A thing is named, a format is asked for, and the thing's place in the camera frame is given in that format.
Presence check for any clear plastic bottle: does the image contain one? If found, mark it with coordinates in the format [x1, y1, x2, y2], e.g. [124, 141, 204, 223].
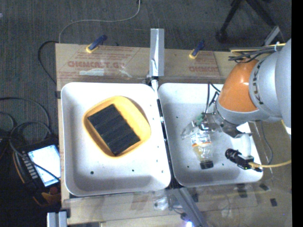
[189, 128, 214, 170]

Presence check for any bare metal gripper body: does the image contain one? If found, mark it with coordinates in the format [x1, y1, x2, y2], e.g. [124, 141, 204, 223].
[205, 112, 253, 139]

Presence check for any black ribbed rectangular block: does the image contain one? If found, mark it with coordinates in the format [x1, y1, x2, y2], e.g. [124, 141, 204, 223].
[87, 104, 141, 157]

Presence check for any brown cardboard board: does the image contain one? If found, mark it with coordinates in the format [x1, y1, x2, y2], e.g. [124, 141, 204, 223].
[54, 43, 292, 225]

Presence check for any black cylinder on white bracket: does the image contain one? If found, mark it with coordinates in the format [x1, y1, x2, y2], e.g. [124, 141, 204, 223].
[224, 132, 255, 170]

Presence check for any white plastic tray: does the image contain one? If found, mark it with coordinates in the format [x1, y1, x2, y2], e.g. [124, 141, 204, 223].
[61, 82, 172, 197]
[157, 82, 264, 188]

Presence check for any yellow plate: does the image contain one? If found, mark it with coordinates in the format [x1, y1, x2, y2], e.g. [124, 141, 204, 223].
[81, 95, 152, 158]

